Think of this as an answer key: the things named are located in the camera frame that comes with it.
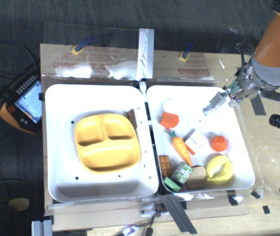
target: yellow banana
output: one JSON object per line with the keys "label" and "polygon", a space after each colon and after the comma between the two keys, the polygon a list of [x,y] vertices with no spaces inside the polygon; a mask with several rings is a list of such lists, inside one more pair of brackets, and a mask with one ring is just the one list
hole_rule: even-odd
{"label": "yellow banana", "polygon": [[[217,168],[224,164],[224,168],[220,174],[213,176]],[[219,155],[214,157],[207,165],[207,181],[220,185],[229,181],[234,174],[234,167],[227,156]]]}

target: black fabric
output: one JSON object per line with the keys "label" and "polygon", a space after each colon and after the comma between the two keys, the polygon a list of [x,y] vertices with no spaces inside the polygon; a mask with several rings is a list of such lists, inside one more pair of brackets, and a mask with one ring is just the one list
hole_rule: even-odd
{"label": "black fabric", "polygon": [[[155,30],[155,49],[237,53],[236,43],[252,52],[274,17],[273,0],[0,0],[0,40],[25,46],[40,58],[44,23]],[[31,61],[20,49],[0,45],[0,68],[25,69]],[[9,78],[0,77],[0,89]],[[0,236],[31,235],[32,220],[43,216],[42,134],[21,132],[0,118]],[[12,198],[30,200],[28,210],[12,212]]]}

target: blue and yellow clip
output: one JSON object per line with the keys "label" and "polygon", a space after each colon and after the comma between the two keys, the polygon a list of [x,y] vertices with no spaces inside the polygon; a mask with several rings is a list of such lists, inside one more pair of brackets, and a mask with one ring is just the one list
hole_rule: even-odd
{"label": "blue and yellow clip", "polygon": [[72,48],[72,53],[75,55],[78,55],[79,53],[81,53],[84,50],[85,46],[89,45],[93,41],[93,39],[94,38],[92,36],[86,37],[78,45],[76,45]]}
{"label": "blue and yellow clip", "polygon": [[181,55],[179,57],[181,61],[186,61],[187,60],[188,54],[189,54],[193,44],[194,43],[192,41],[187,44],[186,49],[181,53]]}

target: yellow plate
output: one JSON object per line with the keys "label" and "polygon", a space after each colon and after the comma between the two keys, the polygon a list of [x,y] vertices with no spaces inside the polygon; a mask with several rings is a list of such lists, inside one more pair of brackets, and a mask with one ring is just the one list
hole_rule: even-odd
{"label": "yellow plate", "polygon": [[75,128],[81,163],[95,173],[108,173],[136,165],[141,158],[137,134],[123,115],[102,114],[81,119]]}

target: toy carrot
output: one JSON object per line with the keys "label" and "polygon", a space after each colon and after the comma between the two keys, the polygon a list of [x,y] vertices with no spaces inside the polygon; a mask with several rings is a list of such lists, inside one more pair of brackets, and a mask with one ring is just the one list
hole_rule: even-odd
{"label": "toy carrot", "polygon": [[193,163],[191,161],[189,152],[187,150],[187,147],[185,145],[185,142],[182,138],[176,136],[174,131],[170,131],[169,135],[173,137],[172,144],[177,151],[177,153],[184,159],[184,161],[189,165],[193,166]]}

